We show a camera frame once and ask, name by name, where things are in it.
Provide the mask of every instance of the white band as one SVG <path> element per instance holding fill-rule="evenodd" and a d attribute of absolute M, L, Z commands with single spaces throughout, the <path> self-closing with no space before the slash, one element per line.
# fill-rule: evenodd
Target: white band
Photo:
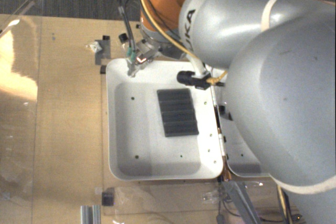
<path fill-rule="evenodd" d="M 273 180 L 281 188 L 296 194 L 309 195 L 309 194 L 325 193 L 328 190 L 336 188 L 336 175 L 327 179 L 326 181 L 311 186 L 293 186 L 283 183 L 275 178 L 273 178 Z"/>
<path fill-rule="evenodd" d="M 261 16 L 261 32 L 269 28 L 269 16 L 276 1 L 269 0 L 264 8 L 263 15 Z"/>

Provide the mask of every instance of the yellow cable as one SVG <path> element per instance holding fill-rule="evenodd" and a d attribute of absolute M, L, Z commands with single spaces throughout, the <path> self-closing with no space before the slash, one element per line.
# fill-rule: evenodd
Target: yellow cable
<path fill-rule="evenodd" d="M 153 16 L 151 15 L 151 13 L 149 12 L 148 8 L 146 7 L 145 1 L 144 0 L 140 0 L 143 9 L 145 11 L 145 13 L 147 14 L 148 19 L 151 21 L 151 23 L 155 26 L 155 28 L 160 32 L 160 34 L 162 36 L 164 36 L 170 43 L 172 43 L 173 45 L 175 45 L 178 49 L 180 49 L 181 51 L 185 52 L 186 54 L 189 54 L 190 56 L 194 57 L 194 58 L 198 58 L 196 55 L 194 55 L 192 52 L 188 51 L 185 47 L 183 47 L 181 44 L 179 44 L 178 42 L 176 42 L 176 40 L 174 40 L 171 36 L 169 36 L 162 28 L 160 25 L 158 25 L 158 23 L 155 21 L 155 19 L 153 18 Z"/>
<path fill-rule="evenodd" d="M 206 82 L 210 83 L 211 85 L 216 85 L 216 83 L 220 82 L 220 80 L 224 78 L 226 74 L 227 71 L 224 71 L 223 74 L 221 74 L 218 78 L 208 78 Z"/>

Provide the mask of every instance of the white strap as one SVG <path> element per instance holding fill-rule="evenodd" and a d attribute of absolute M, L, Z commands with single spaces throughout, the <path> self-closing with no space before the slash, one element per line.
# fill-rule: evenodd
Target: white strap
<path fill-rule="evenodd" d="M 336 175 L 315 185 L 311 186 L 293 186 L 283 183 L 275 178 L 273 178 L 275 183 L 277 183 L 281 188 L 296 194 L 317 194 L 325 193 L 328 190 L 336 188 Z"/>
<path fill-rule="evenodd" d="M 263 15 L 261 16 L 261 32 L 269 28 L 269 16 L 276 1 L 269 0 L 264 8 Z"/>

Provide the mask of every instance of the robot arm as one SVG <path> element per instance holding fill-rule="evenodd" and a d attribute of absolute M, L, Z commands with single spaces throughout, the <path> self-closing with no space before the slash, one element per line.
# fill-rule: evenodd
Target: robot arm
<path fill-rule="evenodd" d="M 141 0 L 141 4 L 142 44 L 149 50 L 140 45 L 136 61 L 129 61 L 130 69 L 137 71 L 158 55 L 181 59 L 188 54 L 200 67 L 191 79 L 212 84 L 202 63 L 228 70 L 227 107 L 250 149 L 307 223 L 332 223 L 336 219 L 334 5 L 315 0 Z"/>

